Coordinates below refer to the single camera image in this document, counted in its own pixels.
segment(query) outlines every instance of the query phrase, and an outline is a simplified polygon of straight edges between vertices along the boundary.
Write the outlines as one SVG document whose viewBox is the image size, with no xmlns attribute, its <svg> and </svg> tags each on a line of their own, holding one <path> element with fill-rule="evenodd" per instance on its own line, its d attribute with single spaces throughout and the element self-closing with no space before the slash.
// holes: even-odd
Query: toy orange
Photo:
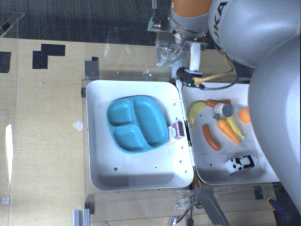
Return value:
<svg viewBox="0 0 301 226">
<path fill-rule="evenodd" d="M 249 108 L 242 109 L 239 113 L 239 118 L 244 123 L 250 123 L 251 117 L 250 117 L 250 113 L 249 113 Z"/>
</svg>

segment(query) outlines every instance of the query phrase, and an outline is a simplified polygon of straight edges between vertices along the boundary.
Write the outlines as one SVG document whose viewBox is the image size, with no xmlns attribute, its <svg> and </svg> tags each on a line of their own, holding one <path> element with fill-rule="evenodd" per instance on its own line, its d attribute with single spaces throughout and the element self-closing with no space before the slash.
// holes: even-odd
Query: toy food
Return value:
<svg viewBox="0 0 301 226">
<path fill-rule="evenodd" d="M 224 104 L 231 104 L 231 101 L 229 99 L 226 100 L 207 100 L 206 104 L 209 107 L 215 107 L 218 103 L 224 103 Z"/>
<path fill-rule="evenodd" d="M 221 149 L 221 146 L 213 139 L 211 133 L 210 133 L 210 129 L 208 127 L 208 125 L 203 126 L 203 132 L 204 132 L 204 136 L 206 138 L 206 141 L 208 142 L 208 144 L 215 150 L 215 151 L 219 151 Z"/>
<path fill-rule="evenodd" d="M 205 107 L 206 103 L 204 101 L 198 101 L 189 108 L 187 117 L 192 129 L 194 128 L 194 120 L 196 118 L 197 113 L 203 110 Z"/>
<path fill-rule="evenodd" d="M 232 127 L 232 129 L 234 130 L 235 134 L 240 136 L 240 138 L 244 139 L 245 136 L 241 133 L 238 125 L 236 124 L 235 120 L 234 120 L 234 115 L 230 116 L 230 117 L 226 117 L 226 121 L 230 124 L 230 126 Z"/>
<path fill-rule="evenodd" d="M 216 114 L 213 118 L 217 120 L 217 126 L 218 128 L 227 136 L 229 137 L 232 141 L 234 141 L 236 144 L 240 144 L 239 139 L 235 135 L 234 130 L 230 126 L 230 124 L 223 119 L 219 119 L 218 114 Z"/>
<path fill-rule="evenodd" d="M 214 112 L 220 116 L 230 117 L 234 114 L 234 106 L 231 104 L 217 103 Z"/>
<path fill-rule="evenodd" d="M 239 118 L 244 123 L 250 123 L 251 117 L 250 117 L 249 108 L 242 109 L 239 113 Z"/>
</svg>

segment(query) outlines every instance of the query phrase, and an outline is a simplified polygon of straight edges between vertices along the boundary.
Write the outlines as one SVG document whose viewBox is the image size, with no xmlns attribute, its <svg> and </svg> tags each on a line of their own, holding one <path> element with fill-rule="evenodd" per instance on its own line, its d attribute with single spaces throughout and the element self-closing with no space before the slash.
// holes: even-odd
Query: blue divided plate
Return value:
<svg viewBox="0 0 301 226">
<path fill-rule="evenodd" d="M 164 145 L 168 128 L 156 101 L 134 96 L 114 101 L 107 110 L 116 146 L 127 153 L 146 152 Z"/>
</svg>

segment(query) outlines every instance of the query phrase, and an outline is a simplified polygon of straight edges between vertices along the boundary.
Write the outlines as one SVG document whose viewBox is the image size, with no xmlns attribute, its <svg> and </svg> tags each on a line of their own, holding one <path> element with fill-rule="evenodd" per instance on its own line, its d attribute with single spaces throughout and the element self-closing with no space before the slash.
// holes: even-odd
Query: metal clamp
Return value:
<svg viewBox="0 0 301 226">
<path fill-rule="evenodd" d="M 90 209 L 73 210 L 72 226 L 90 226 Z"/>
</svg>

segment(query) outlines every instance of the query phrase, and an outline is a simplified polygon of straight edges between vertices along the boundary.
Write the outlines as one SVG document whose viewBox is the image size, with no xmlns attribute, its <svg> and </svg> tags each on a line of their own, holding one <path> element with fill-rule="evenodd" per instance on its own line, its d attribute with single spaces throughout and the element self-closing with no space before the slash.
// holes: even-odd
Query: black square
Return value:
<svg viewBox="0 0 301 226">
<path fill-rule="evenodd" d="M 42 55 L 65 56 L 65 45 L 42 44 Z"/>
<path fill-rule="evenodd" d="M 8 73 L 10 68 L 11 52 L 0 52 L 0 73 Z"/>
<path fill-rule="evenodd" d="M 256 200 L 262 200 L 262 199 L 264 199 L 264 195 L 263 195 L 262 191 L 254 191 L 254 194 L 255 194 L 255 199 Z"/>
<path fill-rule="evenodd" d="M 48 69 L 48 56 L 43 55 L 41 51 L 34 51 L 32 54 L 33 69 Z"/>
<path fill-rule="evenodd" d="M 84 87 L 81 88 L 81 97 L 86 98 L 86 88 Z"/>
</svg>

